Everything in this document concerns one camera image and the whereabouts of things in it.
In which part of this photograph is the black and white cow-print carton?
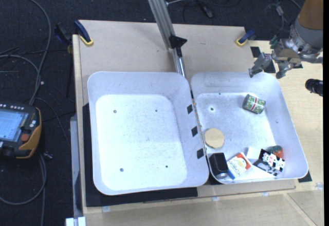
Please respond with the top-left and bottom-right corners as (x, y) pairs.
(252, 148), (286, 177)

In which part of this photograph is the round tan biscuit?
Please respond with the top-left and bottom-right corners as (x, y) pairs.
(204, 127), (226, 149)

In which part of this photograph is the black can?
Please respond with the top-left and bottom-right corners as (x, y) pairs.
(208, 152), (230, 180)

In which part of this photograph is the green can with red stripe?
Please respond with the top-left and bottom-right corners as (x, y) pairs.
(242, 93), (266, 115)

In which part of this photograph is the white box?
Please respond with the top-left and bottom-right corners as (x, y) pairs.
(246, 146), (263, 161)

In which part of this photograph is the pale wood board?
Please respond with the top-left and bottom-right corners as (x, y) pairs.
(77, 19), (297, 199)

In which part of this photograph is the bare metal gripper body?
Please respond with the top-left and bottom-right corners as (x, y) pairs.
(271, 29), (324, 66)

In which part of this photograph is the red strawberry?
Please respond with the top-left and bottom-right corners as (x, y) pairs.
(267, 145), (284, 159)

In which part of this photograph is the white plastic tray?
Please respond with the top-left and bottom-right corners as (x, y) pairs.
(86, 71), (210, 196)
(190, 71), (309, 185)

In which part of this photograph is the orange and white carton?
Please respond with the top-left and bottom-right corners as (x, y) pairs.
(226, 152), (253, 180)

